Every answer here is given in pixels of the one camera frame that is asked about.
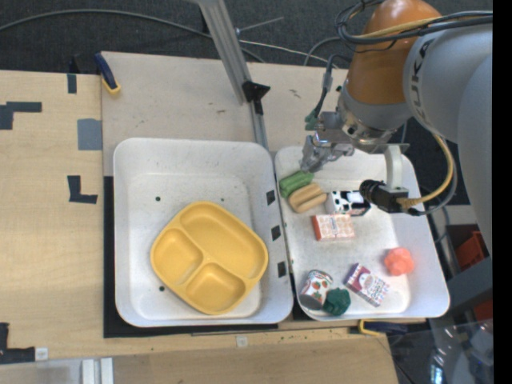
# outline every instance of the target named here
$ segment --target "metal pole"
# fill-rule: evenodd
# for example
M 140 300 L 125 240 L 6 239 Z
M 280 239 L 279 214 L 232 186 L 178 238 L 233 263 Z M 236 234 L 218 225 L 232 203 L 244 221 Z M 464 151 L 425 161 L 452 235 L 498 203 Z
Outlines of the metal pole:
M 234 93 L 239 103 L 243 104 L 246 102 L 246 97 L 242 85 L 244 82 L 252 81 L 252 79 L 226 4 L 224 0 L 217 0 L 213 5 L 199 3 L 199 7 L 231 81 Z M 250 108 L 255 141 L 268 149 L 263 115 L 256 112 L 253 102 L 250 102 Z

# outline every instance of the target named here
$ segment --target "orange foam ball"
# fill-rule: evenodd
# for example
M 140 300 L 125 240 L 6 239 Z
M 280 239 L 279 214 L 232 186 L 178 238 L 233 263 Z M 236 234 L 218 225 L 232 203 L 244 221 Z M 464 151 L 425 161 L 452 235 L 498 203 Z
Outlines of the orange foam ball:
M 391 249 L 384 259 L 384 264 L 393 276 L 400 276 L 414 270 L 414 260 L 405 247 Z

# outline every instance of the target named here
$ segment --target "green toy vegetable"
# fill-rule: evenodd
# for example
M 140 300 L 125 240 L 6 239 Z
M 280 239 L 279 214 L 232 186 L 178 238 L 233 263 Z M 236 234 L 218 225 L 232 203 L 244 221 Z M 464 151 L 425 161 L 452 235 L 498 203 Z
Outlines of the green toy vegetable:
M 288 198 L 288 196 L 294 190 L 309 185 L 311 181 L 313 181 L 313 177 L 314 174 L 312 174 L 311 172 L 302 172 L 301 170 L 299 170 L 294 174 L 281 179 L 281 181 L 279 181 L 279 189 L 281 191 L 281 195 L 284 198 Z
M 347 289 L 333 289 L 327 292 L 327 297 L 323 303 L 323 309 L 327 313 L 339 316 L 346 312 L 350 306 L 350 296 Z

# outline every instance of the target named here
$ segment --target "yellow divided plate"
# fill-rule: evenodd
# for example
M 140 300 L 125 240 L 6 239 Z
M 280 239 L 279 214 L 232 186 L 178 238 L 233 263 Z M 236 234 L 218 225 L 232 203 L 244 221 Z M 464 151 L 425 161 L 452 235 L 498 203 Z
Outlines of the yellow divided plate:
M 195 202 L 181 210 L 151 248 L 154 272 L 206 314 L 235 308 L 263 276 L 268 261 L 263 240 L 212 202 Z

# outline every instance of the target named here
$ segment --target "blue clamp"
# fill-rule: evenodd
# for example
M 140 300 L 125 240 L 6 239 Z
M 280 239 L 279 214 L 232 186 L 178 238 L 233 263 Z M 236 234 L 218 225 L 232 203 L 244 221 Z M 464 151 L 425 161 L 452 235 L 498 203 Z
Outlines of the blue clamp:
M 104 57 L 101 53 L 96 53 L 94 55 L 94 62 L 99 68 L 100 73 L 102 74 L 102 83 L 106 90 L 111 94 L 116 94 L 120 91 L 121 86 L 115 80 L 114 74 L 112 74 L 112 70 L 107 64 Z

